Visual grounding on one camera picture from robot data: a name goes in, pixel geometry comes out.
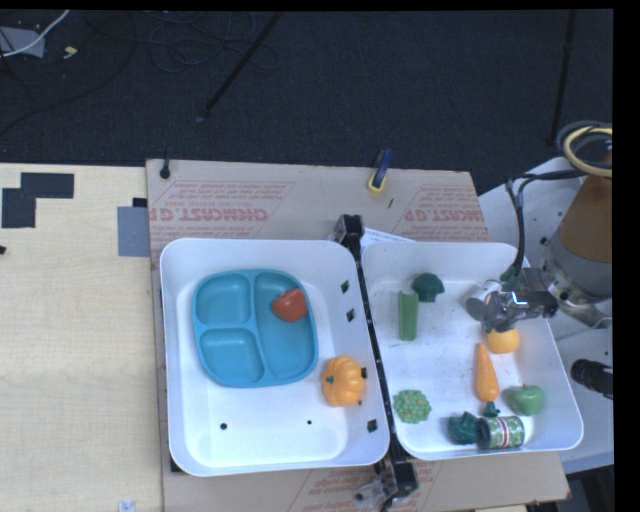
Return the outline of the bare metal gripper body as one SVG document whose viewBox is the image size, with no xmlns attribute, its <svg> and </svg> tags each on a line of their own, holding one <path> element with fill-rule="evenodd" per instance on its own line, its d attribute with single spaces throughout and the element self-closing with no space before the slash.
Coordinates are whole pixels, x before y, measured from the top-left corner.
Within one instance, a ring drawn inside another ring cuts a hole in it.
<svg viewBox="0 0 640 512">
<path fill-rule="evenodd" d="M 508 273 L 509 323 L 531 318 L 552 318 L 558 312 L 592 329 L 604 329 L 613 322 L 611 313 L 597 307 L 603 295 L 572 281 L 563 270 L 521 268 Z"/>
</svg>

